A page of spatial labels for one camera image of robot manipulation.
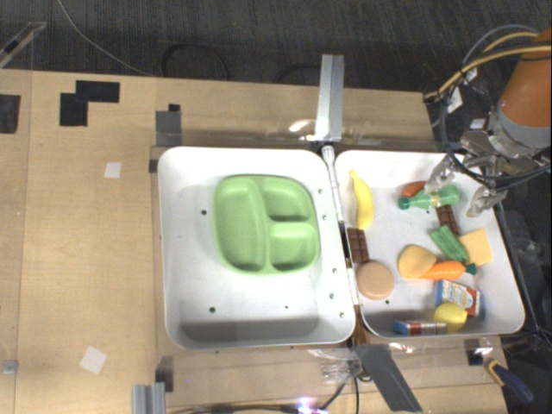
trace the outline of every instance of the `dark background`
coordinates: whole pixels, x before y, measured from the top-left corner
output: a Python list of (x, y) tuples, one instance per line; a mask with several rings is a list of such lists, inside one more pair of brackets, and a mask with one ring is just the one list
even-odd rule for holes
[[(196, 46), (176, 50), (166, 61), (167, 75), (223, 79), (216, 53), (231, 80), (270, 83), (288, 66), (301, 65), (280, 75), (279, 82), (317, 85), (321, 54), (340, 53), (345, 56), (347, 87), (407, 91), (435, 89), (492, 28), (522, 23), (544, 29), (551, 23), (551, 0), (62, 1), (86, 35), (145, 73), (160, 75), (167, 48), (186, 43)], [(135, 74), (81, 39), (55, 0), (0, 0), (0, 44), (27, 22), (47, 23), (35, 45), (34, 69)], [(26, 63), (20, 57), (12, 66)], [(500, 93), (511, 66), (505, 62), (486, 67), (482, 84), (489, 99)], [(549, 175), (542, 176), (512, 191), (506, 201), (530, 301), (538, 325), (547, 329), (549, 182)], [(525, 330), (534, 328), (534, 321), (528, 320)], [(550, 412), (550, 353), (523, 339), (505, 339), (506, 347), (517, 352), (509, 356), (509, 365), (536, 400), (520, 409), (506, 394), (510, 410)]]

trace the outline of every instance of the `wooden table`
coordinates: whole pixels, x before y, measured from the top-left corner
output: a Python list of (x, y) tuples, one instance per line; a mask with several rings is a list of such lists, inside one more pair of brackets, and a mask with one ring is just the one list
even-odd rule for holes
[[(86, 128), (60, 127), (60, 93), (75, 92), (77, 79), (120, 82), (120, 102), (90, 103)], [(185, 140), (222, 133), (238, 142), (236, 130), (245, 129), (269, 141), (316, 117), (317, 88), (2, 70), (0, 93), (22, 96), (18, 132), (0, 135), (0, 359), (19, 363), (15, 377), (0, 375), (0, 412), (128, 413), (132, 386), (153, 383), (158, 361), (148, 173), (155, 111), (180, 104)], [(433, 136), (421, 95), (406, 92), (345, 90), (353, 141), (354, 130), (375, 140)], [(120, 178), (104, 177), (109, 162), (122, 164)], [(499, 340), (487, 341), (504, 362)], [(422, 407), (505, 412), (485, 371), (468, 367), (456, 344), (439, 345), (435, 363), (399, 362)], [(98, 374), (79, 365), (90, 346), (107, 355)], [(420, 348), (432, 351), (427, 342)], [(201, 363), (194, 369), (216, 380)], [(193, 391), (212, 395), (209, 379)], [(323, 389), (317, 395), (333, 391), (313, 381)], [(243, 400), (261, 390), (277, 398), (278, 388), (237, 385)], [(373, 384), (361, 391), (361, 412), (388, 412)], [(351, 392), (332, 412), (354, 412)]]

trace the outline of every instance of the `chocolate bar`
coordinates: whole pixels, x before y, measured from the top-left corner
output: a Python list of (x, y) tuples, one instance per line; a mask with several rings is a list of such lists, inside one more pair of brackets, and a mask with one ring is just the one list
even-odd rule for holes
[(456, 217), (454, 211), (452, 210), (452, 206), (442, 205), (441, 207), (436, 208), (436, 212), (441, 226), (446, 224), (450, 231), (453, 232), (454, 235), (458, 236), (460, 232), (458, 231), (458, 223), (456, 222)]
[(368, 246), (364, 231), (360, 229), (347, 229), (348, 245), (351, 249), (351, 261), (354, 263), (364, 263), (370, 260), (368, 256)]

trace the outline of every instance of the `toy banana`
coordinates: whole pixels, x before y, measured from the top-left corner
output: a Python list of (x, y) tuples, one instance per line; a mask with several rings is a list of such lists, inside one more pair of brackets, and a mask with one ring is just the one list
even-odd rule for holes
[(354, 195), (358, 210), (356, 212), (356, 228), (366, 230), (373, 221), (373, 200), (370, 187), (356, 174), (355, 170), (349, 173), (353, 179)]

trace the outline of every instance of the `green divided plate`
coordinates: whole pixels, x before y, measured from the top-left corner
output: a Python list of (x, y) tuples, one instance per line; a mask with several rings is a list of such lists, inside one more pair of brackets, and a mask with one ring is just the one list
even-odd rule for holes
[(293, 179), (224, 179), (215, 190), (213, 223), (216, 250), (239, 272), (297, 271), (310, 267), (320, 255), (311, 195)]

